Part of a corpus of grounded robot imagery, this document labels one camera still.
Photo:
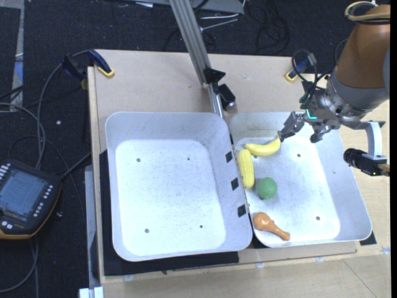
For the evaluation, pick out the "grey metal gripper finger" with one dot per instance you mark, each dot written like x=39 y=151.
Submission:
x=291 y=126
x=321 y=132

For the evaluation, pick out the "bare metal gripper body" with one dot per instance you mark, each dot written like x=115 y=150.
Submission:
x=328 y=112

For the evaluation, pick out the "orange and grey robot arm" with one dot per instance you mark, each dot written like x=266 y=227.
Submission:
x=363 y=54

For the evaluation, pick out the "yellow banana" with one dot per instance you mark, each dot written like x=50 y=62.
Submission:
x=263 y=149

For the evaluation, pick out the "white plastic tray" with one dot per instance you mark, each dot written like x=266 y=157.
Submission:
x=310 y=191
x=167 y=194

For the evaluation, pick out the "yellow corn cob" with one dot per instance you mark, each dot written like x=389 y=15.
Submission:
x=246 y=169

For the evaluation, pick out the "green ball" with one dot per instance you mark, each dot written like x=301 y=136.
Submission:
x=267 y=188

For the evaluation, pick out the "black block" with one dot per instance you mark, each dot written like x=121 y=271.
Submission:
x=226 y=95

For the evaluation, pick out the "orange chicken drumstick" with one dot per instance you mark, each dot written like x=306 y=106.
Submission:
x=263 y=222

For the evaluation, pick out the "pale wood board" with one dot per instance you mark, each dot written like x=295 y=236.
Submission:
x=155 y=85

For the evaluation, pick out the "black cylinder on white bracket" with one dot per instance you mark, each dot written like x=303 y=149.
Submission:
x=364 y=161

